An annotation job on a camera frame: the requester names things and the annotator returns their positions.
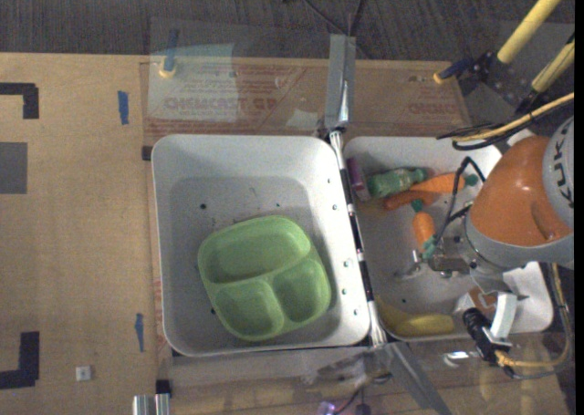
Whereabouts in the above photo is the purple packet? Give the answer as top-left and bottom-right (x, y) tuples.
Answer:
(346, 156), (369, 202)

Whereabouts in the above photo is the long orange carrot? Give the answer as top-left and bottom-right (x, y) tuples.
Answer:
(409, 171), (480, 196)

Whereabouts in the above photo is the yellow banana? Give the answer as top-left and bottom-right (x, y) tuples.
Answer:
(375, 296), (457, 338)

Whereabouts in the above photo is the brown cardboard board red print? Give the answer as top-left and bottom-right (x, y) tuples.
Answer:
(139, 56), (474, 405)

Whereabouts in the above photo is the short orange carrot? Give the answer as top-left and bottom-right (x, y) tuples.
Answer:
(410, 199), (438, 255)

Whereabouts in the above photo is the green plastic bottle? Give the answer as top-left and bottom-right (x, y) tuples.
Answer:
(366, 167), (431, 200)

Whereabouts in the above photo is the green divided plate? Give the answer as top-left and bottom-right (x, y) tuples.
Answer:
(196, 214), (333, 343)

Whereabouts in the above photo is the black cylinder on white bracket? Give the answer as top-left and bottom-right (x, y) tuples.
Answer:
(462, 291), (519, 366)

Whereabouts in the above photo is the dark orange carrot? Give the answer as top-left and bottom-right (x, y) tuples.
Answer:
(382, 191), (440, 212)

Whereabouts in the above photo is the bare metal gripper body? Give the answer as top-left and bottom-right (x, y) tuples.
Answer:
(427, 235), (478, 276)

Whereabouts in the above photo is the white plastic tray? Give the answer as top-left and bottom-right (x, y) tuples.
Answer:
(341, 135), (556, 343)
(150, 133), (372, 358)

